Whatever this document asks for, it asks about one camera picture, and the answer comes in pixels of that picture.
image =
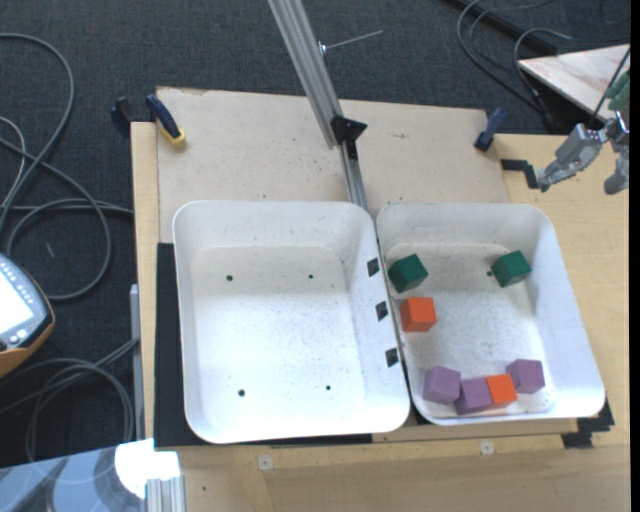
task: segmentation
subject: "metal pole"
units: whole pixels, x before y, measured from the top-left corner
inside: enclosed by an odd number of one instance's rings
[[[338,141],[336,137],[332,121],[343,118],[342,109],[302,2],[269,0],[269,5],[327,145],[329,148],[340,146],[349,200],[368,211],[355,138]]]

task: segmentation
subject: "gray carpet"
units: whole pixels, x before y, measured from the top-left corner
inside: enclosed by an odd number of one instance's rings
[[[523,2],[534,5],[535,2]],[[628,0],[556,0],[524,10],[505,11],[513,23],[545,27],[599,42],[578,43],[541,35],[560,52],[610,46],[630,34]],[[505,133],[547,133],[539,112],[479,70],[463,52],[456,23],[460,10],[443,0],[308,0],[316,35],[334,44],[365,33],[380,36],[329,51],[327,62],[340,98],[440,105],[507,112]],[[487,1],[485,8],[513,6]],[[463,25],[468,29],[469,23]],[[47,161],[78,180],[96,198],[132,208],[128,142],[115,130],[110,107],[126,96],[135,119],[147,120],[144,98],[158,85],[302,95],[269,6],[249,0],[4,0],[0,32],[23,33],[54,45],[68,59],[77,84],[71,119]],[[465,30],[467,44],[471,44]],[[514,72],[514,40],[478,25],[473,43],[493,73],[528,101]],[[538,54],[526,46],[523,57]],[[585,114],[542,90],[566,133]],[[29,43],[0,39],[0,115],[25,132],[37,153],[58,123],[67,83],[51,54]],[[215,114],[211,122],[216,122]],[[0,123],[0,135],[15,135]],[[19,159],[0,148],[0,196],[11,186]],[[19,204],[41,204],[75,192],[39,172]],[[3,250],[19,215],[2,232]],[[87,295],[55,303],[58,325],[30,363],[53,357],[98,360],[130,337],[128,293],[135,275],[132,222],[110,215],[114,240],[108,274]],[[89,283],[99,269],[104,236],[92,214],[45,214],[17,240],[13,258],[47,293],[67,293]],[[131,364],[113,373],[131,389]],[[50,372],[0,387],[0,410],[37,389]],[[0,417],[0,466],[24,462],[24,432],[32,402]],[[57,397],[38,422],[37,454],[54,457],[122,441],[117,395],[104,381],[91,379]]]

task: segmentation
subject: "wooden block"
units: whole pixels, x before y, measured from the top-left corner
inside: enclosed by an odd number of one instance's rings
[[[516,388],[513,385],[511,375],[502,373],[490,375],[486,378],[493,405],[502,406],[515,402],[518,399]]]
[[[488,409],[493,399],[487,379],[477,377],[460,382],[460,398],[455,402],[458,414],[470,414]]]
[[[507,366],[517,393],[535,393],[545,386],[542,362],[535,359],[516,359]]]
[[[522,281],[531,272],[531,267],[521,251],[513,251],[500,256],[491,265],[491,270],[500,286],[504,288]]]
[[[398,293],[416,288],[428,275],[416,254],[396,261],[389,269],[389,279]]]
[[[409,297],[400,306],[402,330],[427,332],[436,323],[436,309],[431,297]]]
[[[434,366],[427,371],[422,397],[439,404],[450,404],[460,396],[460,372]]]

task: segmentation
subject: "white plastic tray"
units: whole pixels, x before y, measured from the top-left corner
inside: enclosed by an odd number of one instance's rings
[[[391,431],[409,413],[373,220],[343,202],[196,201],[173,235],[185,413],[211,443]],[[379,319],[376,306],[389,313]]]
[[[377,217],[386,268],[417,254],[429,275],[398,294],[389,283],[394,314],[411,296],[434,299],[437,323],[404,333],[398,321],[411,397],[433,423],[454,425],[516,419],[584,417],[604,403],[604,386],[569,283],[558,240],[538,209],[514,204],[398,203]],[[521,250],[532,272],[501,288],[489,275],[501,255]],[[505,373],[517,358],[542,361],[546,386],[500,409],[458,416],[452,405],[422,397],[434,365],[462,378]]]

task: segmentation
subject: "wooden table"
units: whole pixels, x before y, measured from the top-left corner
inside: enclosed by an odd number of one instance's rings
[[[562,137],[498,135],[483,158],[543,167]],[[145,424],[152,436],[156,244],[160,239],[157,131],[132,126]],[[455,155],[439,155],[451,158]],[[407,425],[350,446],[178,448],[187,509],[196,510],[630,510],[629,194],[607,196],[614,168],[607,147],[573,180],[547,193],[504,172],[509,199],[553,222],[616,424],[593,449],[566,449],[575,419],[424,428]],[[485,451],[481,454],[481,442]]]

